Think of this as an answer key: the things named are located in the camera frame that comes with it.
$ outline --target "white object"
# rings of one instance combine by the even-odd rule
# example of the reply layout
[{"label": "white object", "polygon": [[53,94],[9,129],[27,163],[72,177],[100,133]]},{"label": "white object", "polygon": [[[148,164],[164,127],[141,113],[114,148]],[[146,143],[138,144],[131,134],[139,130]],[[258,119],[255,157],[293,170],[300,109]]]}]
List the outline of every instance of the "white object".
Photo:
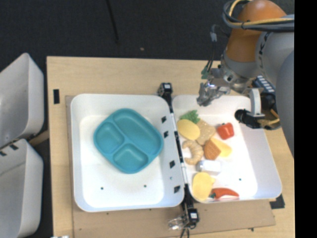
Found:
[{"label": "white object", "polygon": [[[130,108],[163,136],[161,153],[143,170],[126,174],[95,147],[98,125],[118,109]],[[77,205],[87,212],[173,207],[184,198],[184,181],[173,120],[159,96],[81,94],[69,108],[73,189]]]},{"label": "white object", "polygon": [[43,160],[25,138],[43,123],[44,76],[24,53],[0,73],[0,238],[29,236],[40,223]]},{"label": "white object", "polygon": [[[238,109],[251,109],[250,99],[244,96],[222,96],[213,100],[211,105],[201,107],[196,98],[195,95],[180,95],[173,99],[176,121],[181,115],[197,110],[199,118],[212,126],[232,123],[235,133],[233,137],[225,140],[232,148],[232,153],[228,157],[216,159],[221,162],[221,173],[217,175],[213,187],[230,188],[239,193],[239,200],[277,198],[281,194],[282,184],[264,130],[249,128],[234,117]],[[214,137],[222,140],[218,134]],[[182,149],[182,153],[184,158],[191,157],[189,149]],[[192,192],[192,180],[197,170],[195,166],[185,165]],[[213,201],[209,198],[202,203]]]},{"label": "white object", "polygon": [[196,164],[198,172],[207,172],[211,176],[217,176],[221,172],[221,162],[214,160],[202,160]]}]

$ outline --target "yellow cheese wedge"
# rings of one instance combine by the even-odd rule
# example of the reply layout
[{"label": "yellow cheese wedge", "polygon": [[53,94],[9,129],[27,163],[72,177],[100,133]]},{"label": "yellow cheese wedge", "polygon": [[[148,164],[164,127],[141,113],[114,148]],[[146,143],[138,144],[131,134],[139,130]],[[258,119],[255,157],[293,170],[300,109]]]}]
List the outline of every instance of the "yellow cheese wedge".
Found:
[{"label": "yellow cheese wedge", "polygon": [[200,135],[199,127],[187,119],[178,120],[177,129],[179,134],[189,140],[196,140]]},{"label": "yellow cheese wedge", "polygon": [[211,192],[215,179],[206,172],[199,172],[193,178],[193,197],[205,201]]},{"label": "yellow cheese wedge", "polygon": [[220,157],[228,157],[231,154],[232,148],[229,145],[214,137],[210,140],[221,150]]}]

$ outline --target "toy tomato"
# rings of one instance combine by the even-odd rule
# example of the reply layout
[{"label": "toy tomato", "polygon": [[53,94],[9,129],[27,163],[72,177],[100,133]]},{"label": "toy tomato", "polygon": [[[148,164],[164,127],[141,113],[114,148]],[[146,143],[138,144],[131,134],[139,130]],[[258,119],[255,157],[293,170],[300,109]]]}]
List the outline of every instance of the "toy tomato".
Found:
[{"label": "toy tomato", "polygon": [[217,132],[222,139],[228,139],[234,136],[232,123],[224,123],[217,128]]}]

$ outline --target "shrimp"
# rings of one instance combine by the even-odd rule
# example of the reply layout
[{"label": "shrimp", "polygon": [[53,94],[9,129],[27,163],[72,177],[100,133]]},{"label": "shrimp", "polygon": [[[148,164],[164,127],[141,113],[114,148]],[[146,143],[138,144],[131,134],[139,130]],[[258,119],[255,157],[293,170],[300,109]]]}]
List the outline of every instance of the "shrimp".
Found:
[{"label": "shrimp", "polygon": [[192,158],[184,158],[184,160],[188,165],[196,165],[202,159],[204,155],[204,149],[195,140],[184,141],[182,144],[182,148],[185,149],[187,147],[192,153]]}]

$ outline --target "white tray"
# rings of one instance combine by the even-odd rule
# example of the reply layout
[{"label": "white tray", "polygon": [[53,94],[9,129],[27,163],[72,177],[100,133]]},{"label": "white tray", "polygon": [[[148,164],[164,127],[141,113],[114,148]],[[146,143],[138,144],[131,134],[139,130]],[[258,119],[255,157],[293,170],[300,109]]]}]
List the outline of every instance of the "white tray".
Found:
[{"label": "white tray", "polygon": [[[175,120],[191,110],[197,110],[199,118],[213,126],[230,122],[235,135],[223,140],[232,147],[232,153],[226,157],[218,157],[221,162],[221,173],[214,176],[213,187],[227,187],[238,192],[238,200],[271,199],[281,194],[282,185],[263,129],[252,129],[239,123],[234,114],[238,109],[251,110],[250,99],[244,96],[222,96],[213,100],[207,107],[200,107],[195,95],[180,95],[173,99]],[[185,140],[180,135],[181,144]],[[182,149],[183,157],[191,157],[189,149]],[[192,192],[193,176],[196,167],[187,165],[186,174]],[[224,202],[209,198],[202,203]]]},{"label": "white tray", "polygon": [[[97,150],[93,134],[114,111],[130,108],[164,138],[161,153],[143,170],[126,174]],[[169,107],[158,96],[81,94],[70,104],[74,199],[84,211],[172,207],[184,197],[184,182]]]}]

